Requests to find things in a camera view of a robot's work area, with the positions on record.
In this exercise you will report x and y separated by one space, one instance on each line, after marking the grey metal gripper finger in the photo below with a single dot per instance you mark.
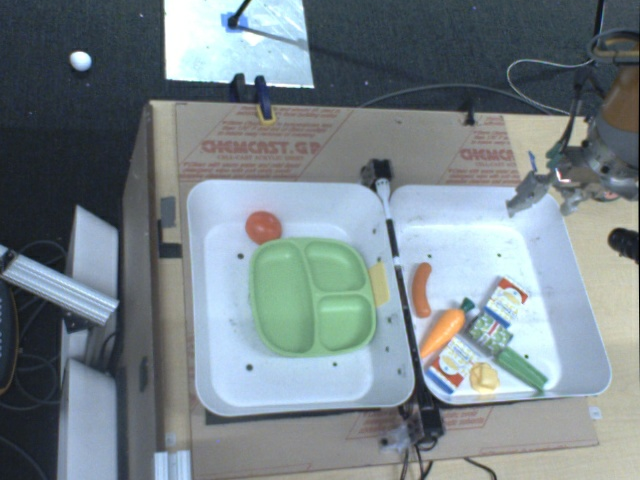
530 190
575 199

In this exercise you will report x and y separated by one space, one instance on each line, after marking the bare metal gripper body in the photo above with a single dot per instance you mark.
585 170

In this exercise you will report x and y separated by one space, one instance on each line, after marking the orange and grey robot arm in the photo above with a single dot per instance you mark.
620 103

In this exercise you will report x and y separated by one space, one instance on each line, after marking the white plastic tray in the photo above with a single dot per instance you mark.
470 238
225 318

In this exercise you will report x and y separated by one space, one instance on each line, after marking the white and red carton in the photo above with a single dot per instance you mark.
506 300
452 365

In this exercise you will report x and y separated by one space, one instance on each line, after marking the thin black and white rod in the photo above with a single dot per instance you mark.
395 248

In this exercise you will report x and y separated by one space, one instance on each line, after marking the orange sausage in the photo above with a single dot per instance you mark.
422 290

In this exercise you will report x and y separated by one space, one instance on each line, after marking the green and white carton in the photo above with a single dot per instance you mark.
490 333

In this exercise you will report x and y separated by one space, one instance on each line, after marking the orange carrot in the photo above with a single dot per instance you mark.
442 330

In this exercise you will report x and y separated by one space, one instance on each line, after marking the yellow cheese slice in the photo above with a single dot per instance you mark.
380 285

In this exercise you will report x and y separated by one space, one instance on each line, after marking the green cucumber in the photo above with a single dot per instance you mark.
522 369

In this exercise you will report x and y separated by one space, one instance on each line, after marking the yellow lumpy toy food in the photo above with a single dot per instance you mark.
485 378

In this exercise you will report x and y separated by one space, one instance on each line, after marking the brown cardboard board red print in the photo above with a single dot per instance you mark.
320 138

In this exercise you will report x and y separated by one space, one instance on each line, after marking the red tomato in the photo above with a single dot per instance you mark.
262 225

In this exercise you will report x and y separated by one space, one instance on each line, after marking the green divided plate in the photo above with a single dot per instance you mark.
280 298

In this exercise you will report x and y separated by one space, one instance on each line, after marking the white ball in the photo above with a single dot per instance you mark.
80 61

